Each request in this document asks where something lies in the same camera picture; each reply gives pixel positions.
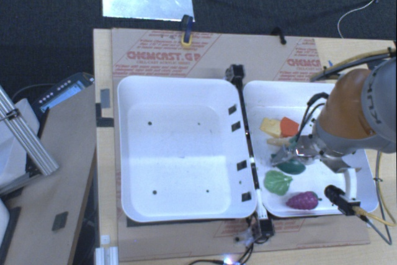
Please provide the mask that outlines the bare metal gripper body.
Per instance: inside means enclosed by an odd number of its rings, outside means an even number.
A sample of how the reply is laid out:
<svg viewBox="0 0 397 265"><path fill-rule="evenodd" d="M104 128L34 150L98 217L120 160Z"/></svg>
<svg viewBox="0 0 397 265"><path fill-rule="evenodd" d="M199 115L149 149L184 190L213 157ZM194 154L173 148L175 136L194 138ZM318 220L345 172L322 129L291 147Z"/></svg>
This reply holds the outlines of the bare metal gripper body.
<svg viewBox="0 0 397 265"><path fill-rule="evenodd" d="M303 135L297 141L294 150L295 158L305 165L313 164L314 161L322 161L324 154L324 143L314 135Z"/></svg>

